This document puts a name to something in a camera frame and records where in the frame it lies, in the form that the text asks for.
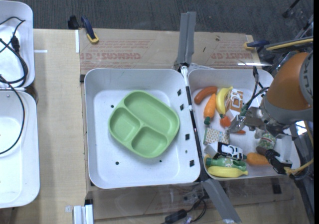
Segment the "banana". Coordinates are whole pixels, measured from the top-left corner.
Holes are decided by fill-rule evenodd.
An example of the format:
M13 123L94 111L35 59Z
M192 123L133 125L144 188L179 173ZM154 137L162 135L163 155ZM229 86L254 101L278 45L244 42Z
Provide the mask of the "banana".
M225 98L230 90L233 87L230 86L229 88L221 88L216 95L216 109L219 114L226 114L226 107L225 107Z

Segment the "wooden surface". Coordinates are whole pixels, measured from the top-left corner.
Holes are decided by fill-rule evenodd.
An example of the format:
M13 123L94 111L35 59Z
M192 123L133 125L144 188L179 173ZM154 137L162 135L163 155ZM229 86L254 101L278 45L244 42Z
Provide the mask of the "wooden surface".
M72 207L84 205L86 174L79 54L73 30L34 30L34 85L37 104L40 192L30 204L12 211L10 224L71 224ZM243 203L235 209L245 224L307 224L299 190L282 201ZM197 216L200 211L192 212ZM95 221L98 224L159 224L167 214ZM196 223L223 224L215 208Z

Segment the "gray metal strip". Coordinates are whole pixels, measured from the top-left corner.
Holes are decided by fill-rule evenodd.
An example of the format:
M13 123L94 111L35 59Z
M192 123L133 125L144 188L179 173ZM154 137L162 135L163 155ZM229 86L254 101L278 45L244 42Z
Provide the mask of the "gray metal strip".
M208 179L202 182L202 185L225 223L241 223L236 210L231 204L219 181Z
M196 25L196 12L188 11L180 17L179 45L177 63L190 64L194 53L194 32Z

